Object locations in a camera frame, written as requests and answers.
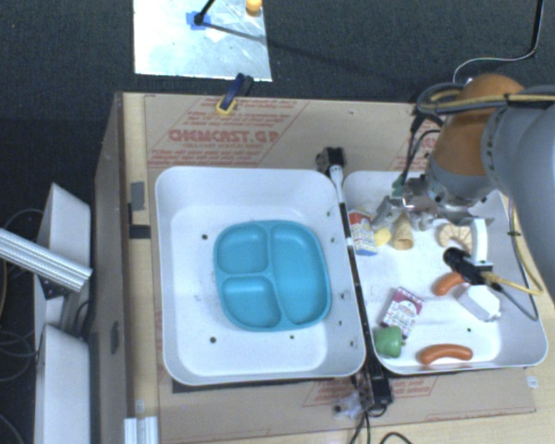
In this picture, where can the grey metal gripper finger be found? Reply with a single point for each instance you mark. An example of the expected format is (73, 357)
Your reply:
(426, 221)
(386, 211)

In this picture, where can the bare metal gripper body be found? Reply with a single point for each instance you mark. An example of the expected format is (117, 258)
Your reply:
(432, 199)

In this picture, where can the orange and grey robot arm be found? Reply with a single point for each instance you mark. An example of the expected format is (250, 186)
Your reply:
(527, 155)

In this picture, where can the small yellow toy food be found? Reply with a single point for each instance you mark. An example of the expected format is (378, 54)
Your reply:
(383, 237)

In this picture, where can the beige ice cream cone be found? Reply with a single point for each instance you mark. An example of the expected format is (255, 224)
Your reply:
(403, 236)

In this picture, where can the beige croissant bread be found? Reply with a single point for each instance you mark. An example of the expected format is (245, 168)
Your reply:
(453, 234)

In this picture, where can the colourful printed carton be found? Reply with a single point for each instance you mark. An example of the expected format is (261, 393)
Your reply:
(363, 234)

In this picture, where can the orange sausage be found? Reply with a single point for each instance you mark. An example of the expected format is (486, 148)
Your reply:
(444, 354)
(446, 284)

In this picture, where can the thin black and white rod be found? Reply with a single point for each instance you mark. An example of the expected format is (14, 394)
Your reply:
(355, 275)

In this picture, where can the pink printed carton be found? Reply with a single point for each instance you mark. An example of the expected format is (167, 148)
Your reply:
(402, 312)

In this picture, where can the white carton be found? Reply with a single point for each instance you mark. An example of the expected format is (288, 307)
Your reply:
(478, 302)

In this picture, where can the white plastic tray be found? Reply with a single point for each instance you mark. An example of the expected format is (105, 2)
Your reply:
(444, 322)
(189, 294)

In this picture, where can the green bell pepper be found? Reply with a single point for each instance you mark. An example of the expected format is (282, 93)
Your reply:
(388, 341)

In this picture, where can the blue divided plate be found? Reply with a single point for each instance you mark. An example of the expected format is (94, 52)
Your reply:
(273, 275)

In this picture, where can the brown cardboard board red print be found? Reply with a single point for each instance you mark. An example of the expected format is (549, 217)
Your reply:
(259, 132)

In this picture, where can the black cylinder on white bracket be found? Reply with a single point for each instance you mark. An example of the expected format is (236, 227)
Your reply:
(464, 264)

